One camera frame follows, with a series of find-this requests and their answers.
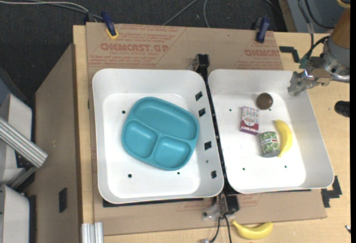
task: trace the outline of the blue plate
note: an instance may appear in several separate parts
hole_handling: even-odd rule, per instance
[[[199,123],[190,112],[146,97],[127,116],[121,141],[131,156],[157,168],[177,170],[189,161],[198,136]]]

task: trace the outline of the white container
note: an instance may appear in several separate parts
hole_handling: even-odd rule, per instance
[[[228,182],[243,194],[325,188],[333,169],[308,92],[288,94],[290,71],[214,70],[209,87],[219,127]],[[273,98],[270,110],[260,110],[259,132],[276,131],[277,119],[293,133],[292,148],[282,157],[261,156],[258,136],[239,131],[241,108],[257,108],[259,94]]]
[[[188,70],[103,69],[92,81],[98,189],[113,204],[213,197],[224,185],[209,99],[202,77]],[[177,171],[152,167],[130,156],[121,132],[133,105],[144,97],[171,102],[192,113],[199,139],[188,163]],[[205,144],[211,143],[208,149]]]
[[[0,107],[0,117],[31,139],[32,110],[24,102],[9,93]],[[15,179],[23,168],[18,168],[15,150],[0,139],[0,184]]]
[[[29,242],[28,199],[6,185],[0,186],[0,243]]]

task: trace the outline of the banana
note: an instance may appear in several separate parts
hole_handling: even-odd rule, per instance
[[[257,227],[248,227],[245,225],[241,225],[238,224],[235,220],[233,220],[231,223],[236,227],[241,237],[250,240],[262,239],[264,237],[267,237],[273,229],[272,222],[266,222]]]
[[[280,147],[280,154],[278,155],[278,157],[281,157],[283,153],[290,150],[293,144],[293,135],[291,134],[290,127],[284,121],[276,120],[276,125],[282,137],[282,145]]]

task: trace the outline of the wooden table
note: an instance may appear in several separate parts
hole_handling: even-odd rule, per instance
[[[298,50],[300,57],[309,49],[310,36],[307,33],[275,32],[274,35],[278,46],[293,46]],[[38,243],[74,242],[73,239],[79,236],[80,224],[83,222],[92,224],[95,221],[85,26],[73,27],[73,44],[75,54],[73,56],[69,52],[63,54],[36,93],[36,142],[39,147],[49,153],[48,159],[52,158],[47,166],[38,171],[35,183],[27,189],[29,194],[38,195]],[[74,52],[73,48],[68,48],[68,51]],[[315,55],[320,52],[320,46],[314,50]],[[291,54],[281,53],[281,60],[285,70],[300,71],[298,65],[293,63]],[[67,74],[67,77],[63,77],[67,78],[67,81],[63,80],[63,74]],[[349,118],[334,111],[337,101],[349,101],[349,90],[349,84],[339,82],[331,82],[326,87],[318,86],[309,90],[313,109],[343,194],[339,199],[330,201],[331,208],[327,209],[326,219],[276,222],[273,232],[260,242],[351,241],[350,233],[345,228],[345,225],[351,224],[350,121]],[[71,104],[73,104],[72,113],[68,112],[67,116],[58,116],[58,112]],[[64,125],[65,118],[72,122],[68,129],[63,129],[63,126],[58,124],[62,121]],[[48,132],[49,123],[56,123],[54,125],[56,129]],[[68,142],[66,145],[70,148],[67,153],[60,154],[59,149],[53,147],[60,142],[60,139],[66,139]],[[55,171],[57,171],[56,178],[48,179],[45,176]],[[53,206],[53,202],[58,202],[58,198],[52,195],[51,189],[59,192],[65,186],[68,188],[67,213],[59,214],[57,206],[53,207],[52,212],[46,211],[47,208],[42,206]],[[199,242],[204,238],[211,239],[215,232],[216,228],[210,227],[115,235],[105,236],[105,243]],[[231,228],[231,237],[233,242],[251,242],[251,240],[242,239],[234,228]],[[221,227],[215,242],[229,242],[225,226]]]

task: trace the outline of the green can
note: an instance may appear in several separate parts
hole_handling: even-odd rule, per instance
[[[270,158],[280,154],[277,133],[268,131],[261,133],[258,137],[260,138],[263,157]]]

